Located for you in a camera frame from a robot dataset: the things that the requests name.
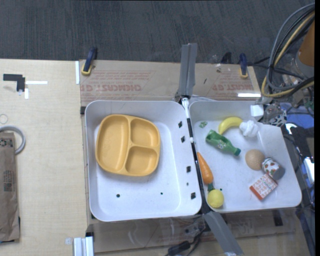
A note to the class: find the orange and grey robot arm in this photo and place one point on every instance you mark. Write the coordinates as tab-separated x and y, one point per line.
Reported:
308	47

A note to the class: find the thin black and white rod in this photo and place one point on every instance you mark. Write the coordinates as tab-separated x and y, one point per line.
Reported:
191	135

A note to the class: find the yellow divided plate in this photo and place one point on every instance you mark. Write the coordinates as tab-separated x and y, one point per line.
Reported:
127	145

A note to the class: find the white plastic tray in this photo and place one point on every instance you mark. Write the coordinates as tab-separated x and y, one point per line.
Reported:
240	175
140	162

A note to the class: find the small green and white packet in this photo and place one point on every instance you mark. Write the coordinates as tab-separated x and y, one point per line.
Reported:
203	124

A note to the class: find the brown cardboard board red print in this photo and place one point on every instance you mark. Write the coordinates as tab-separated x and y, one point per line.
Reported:
155	82

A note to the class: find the green plastic bottle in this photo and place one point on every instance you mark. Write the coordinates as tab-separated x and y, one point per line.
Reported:
220	142

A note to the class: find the orange carrot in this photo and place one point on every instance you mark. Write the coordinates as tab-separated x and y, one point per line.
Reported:
205	171

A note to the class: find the yellow banana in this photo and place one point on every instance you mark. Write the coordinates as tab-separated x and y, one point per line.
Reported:
228	123

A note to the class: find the white crumpled ball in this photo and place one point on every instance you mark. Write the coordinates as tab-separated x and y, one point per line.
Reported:
248	128

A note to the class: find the yellow lemon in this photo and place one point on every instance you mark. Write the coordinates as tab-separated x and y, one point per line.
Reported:
215	198

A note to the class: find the beige egg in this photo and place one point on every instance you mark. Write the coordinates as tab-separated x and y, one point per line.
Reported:
254	159

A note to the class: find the orange and white carton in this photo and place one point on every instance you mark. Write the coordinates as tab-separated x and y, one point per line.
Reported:
263	186

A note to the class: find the white strawberry print can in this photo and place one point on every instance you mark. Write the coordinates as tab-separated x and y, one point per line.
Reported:
272	168

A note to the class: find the brown paper bag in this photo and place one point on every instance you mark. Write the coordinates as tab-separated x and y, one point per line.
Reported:
7	190

